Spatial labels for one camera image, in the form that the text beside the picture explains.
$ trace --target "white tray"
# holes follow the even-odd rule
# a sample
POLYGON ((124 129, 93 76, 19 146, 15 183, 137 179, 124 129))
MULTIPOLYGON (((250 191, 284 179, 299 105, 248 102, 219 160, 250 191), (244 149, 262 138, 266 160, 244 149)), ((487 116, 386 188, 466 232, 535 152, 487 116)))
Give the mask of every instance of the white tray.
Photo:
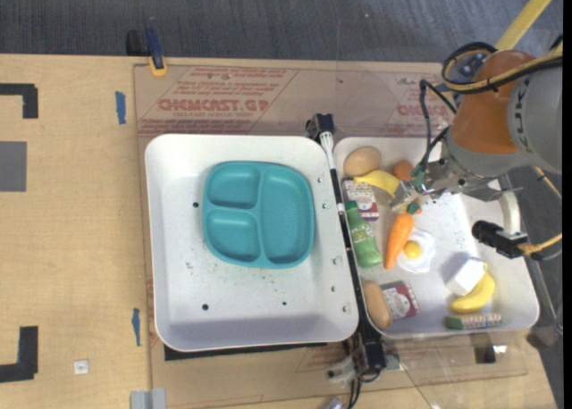
MULTIPOLYGON (((334 159, 340 180, 344 178, 343 163, 356 148, 373 146, 382 155, 382 169, 390 171, 399 160, 412 164, 419 162, 425 152, 424 138, 344 138, 334 148, 334 159)), ((439 158, 437 146, 430 158, 439 158)), ((377 244, 384 252, 395 213, 389 206, 389 195, 376 190, 376 203, 380 219, 372 222, 377 244)), ((498 202, 485 203, 464 195, 444 195, 435 204, 423 205, 423 211, 415 215, 416 226, 430 231, 435 237, 437 255, 432 259, 428 273, 414 274, 397 264, 387 271, 382 265, 359 269, 362 280, 385 284, 396 280, 409 282, 416 294, 421 312, 415 316, 398 319, 383 333, 386 338, 422 338, 464 334, 466 331, 450 330, 444 326, 445 315, 451 314, 448 305, 454 298, 445 282, 468 255, 482 258, 496 281, 492 301, 484 312, 502 314, 502 324, 496 330, 525 330, 533 326, 539 315, 539 305, 524 258, 510 260, 494 249, 479 244, 471 234, 477 220, 492 221, 502 226, 501 206, 498 202)))
POLYGON ((303 137, 163 135, 145 152, 156 330, 176 350, 336 342, 358 309, 324 150, 303 137), (206 176, 218 163, 280 163, 309 182, 315 242, 290 269, 212 255, 202 231, 206 176))

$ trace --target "gray square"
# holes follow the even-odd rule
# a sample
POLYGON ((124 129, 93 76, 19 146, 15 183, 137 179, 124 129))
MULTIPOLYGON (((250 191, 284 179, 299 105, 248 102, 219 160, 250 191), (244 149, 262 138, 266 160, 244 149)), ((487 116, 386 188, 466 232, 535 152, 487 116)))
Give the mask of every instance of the gray square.
POLYGON ((0 141, 0 191, 26 191, 27 142, 0 141))

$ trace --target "wooden table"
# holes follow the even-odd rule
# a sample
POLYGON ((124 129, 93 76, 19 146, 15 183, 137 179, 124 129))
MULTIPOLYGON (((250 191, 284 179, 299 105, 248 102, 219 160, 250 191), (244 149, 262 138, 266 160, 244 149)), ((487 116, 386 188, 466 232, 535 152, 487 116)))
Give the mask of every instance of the wooden table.
MULTIPOLYGON (((27 148, 25 191, 0 191, 0 364, 18 361, 21 327, 38 327, 38 372, 31 380, 0 383, 2 408, 127 408, 131 391, 149 391, 160 380, 153 375, 146 328, 134 107, 133 66, 143 62, 135 57, 0 55, 0 83, 34 84, 39 96, 36 119, 22 118, 21 97, 0 96, 0 141, 26 142, 27 148), (115 92, 125 95, 124 124, 118 122, 115 92), (139 338, 133 325, 137 313, 139 338), (82 360, 88 360, 88 372, 82 360)), ((269 62, 225 61, 230 63, 269 62)), ((295 68, 307 62, 272 65, 295 68)), ((419 68, 411 65, 412 71, 419 68)), ((422 391, 412 384, 365 388, 357 407, 429 407, 428 400, 441 401, 441 407, 555 407, 537 351, 524 340, 516 347, 526 370, 522 375, 427 385, 422 391)), ((223 363, 219 357, 201 360, 206 367, 223 363)), ((213 395, 223 391, 215 382, 205 385, 213 395)), ((288 388, 289 382, 275 385, 288 388)), ((347 391, 332 388, 331 395, 347 391)), ((241 402, 251 409, 317 409, 329 399, 321 395, 259 404, 255 397, 211 406, 241 402)))

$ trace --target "gray carpet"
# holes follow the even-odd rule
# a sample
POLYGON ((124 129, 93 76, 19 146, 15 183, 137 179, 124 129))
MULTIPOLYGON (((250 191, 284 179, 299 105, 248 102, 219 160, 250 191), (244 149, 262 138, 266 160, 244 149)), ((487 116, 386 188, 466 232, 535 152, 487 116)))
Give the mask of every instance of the gray carpet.
MULTIPOLYGON (((494 44, 528 0, 0 0, 0 52, 124 55, 125 35, 156 29, 167 56, 440 62, 494 44)), ((554 0, 518 48, 542 55, 563 32, 554 0)), ((561 176, 551 177, 561 191, 561 176)), ((511 176, 533 242, 561 231, 561 203, 532 170, 511 176)), ((531 263, 543 314, 531 337, 563 407, 561 255, 531 263)))

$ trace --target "toy carrot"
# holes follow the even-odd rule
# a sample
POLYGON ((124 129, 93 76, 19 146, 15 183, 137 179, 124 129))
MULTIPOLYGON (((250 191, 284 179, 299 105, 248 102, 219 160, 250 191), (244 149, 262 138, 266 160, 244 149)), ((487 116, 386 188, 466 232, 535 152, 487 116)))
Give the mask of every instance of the toy carrot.
POLYGON ((411 234, 414 224, 413 215, 410 213, 400 213, 393 222, 390 237, 387 241, 387 252, 385 252, 383 261, 383 266, 386 270, 390 270, 397 261, 398 255, 408 242, 409 234, 411 234))

